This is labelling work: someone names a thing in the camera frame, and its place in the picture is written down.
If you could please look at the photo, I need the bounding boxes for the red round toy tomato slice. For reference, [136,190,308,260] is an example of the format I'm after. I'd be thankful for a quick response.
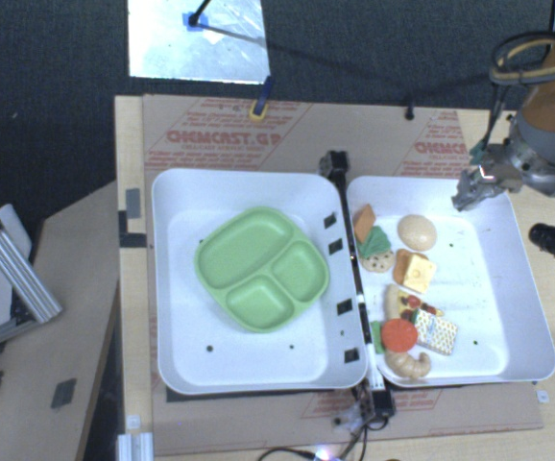
[380,318,420,353]

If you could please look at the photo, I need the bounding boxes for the thin black and white rod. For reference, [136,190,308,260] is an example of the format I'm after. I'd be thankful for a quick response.
[335,174,383,389]

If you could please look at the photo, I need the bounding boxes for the white plastic tray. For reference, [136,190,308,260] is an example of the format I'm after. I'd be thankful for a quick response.
[346,175,555,388]
[151,167,370,396]

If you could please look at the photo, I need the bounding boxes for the beige round bread bun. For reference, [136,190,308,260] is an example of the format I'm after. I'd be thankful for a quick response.
[397,213,439,253]

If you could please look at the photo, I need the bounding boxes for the toy pizza slice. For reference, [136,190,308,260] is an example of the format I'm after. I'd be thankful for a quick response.
[384,283,446,322]

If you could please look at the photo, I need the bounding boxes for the yellow and orange cheese wedge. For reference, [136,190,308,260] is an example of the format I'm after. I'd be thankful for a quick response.
[392,248,439,297]

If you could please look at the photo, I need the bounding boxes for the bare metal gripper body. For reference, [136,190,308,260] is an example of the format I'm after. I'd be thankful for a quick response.
[469,140,555,196]

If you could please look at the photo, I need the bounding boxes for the white patterned small carton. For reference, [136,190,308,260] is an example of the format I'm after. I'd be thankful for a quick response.
[411,308,459,356]

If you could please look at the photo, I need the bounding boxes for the green toy lettuce leaf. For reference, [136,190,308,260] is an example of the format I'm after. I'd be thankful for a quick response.
[357,226,393,259]

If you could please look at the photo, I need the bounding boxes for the brown cardboard board red print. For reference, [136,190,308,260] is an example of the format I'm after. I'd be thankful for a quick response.
[141,94,545,456]

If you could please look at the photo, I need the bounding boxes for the beige toy croissant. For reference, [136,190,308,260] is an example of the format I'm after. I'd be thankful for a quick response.
[383,348,433,381]

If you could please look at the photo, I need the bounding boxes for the green divided plate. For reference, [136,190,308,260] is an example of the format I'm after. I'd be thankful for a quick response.
[193,206,332,334]

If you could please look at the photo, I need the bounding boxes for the small green toy piece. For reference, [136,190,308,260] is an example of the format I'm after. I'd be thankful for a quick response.
[370,320,386,355]

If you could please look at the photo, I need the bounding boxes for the beige chocolate chip biscuit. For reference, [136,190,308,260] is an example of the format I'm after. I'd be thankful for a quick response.
[358,249,396,275]

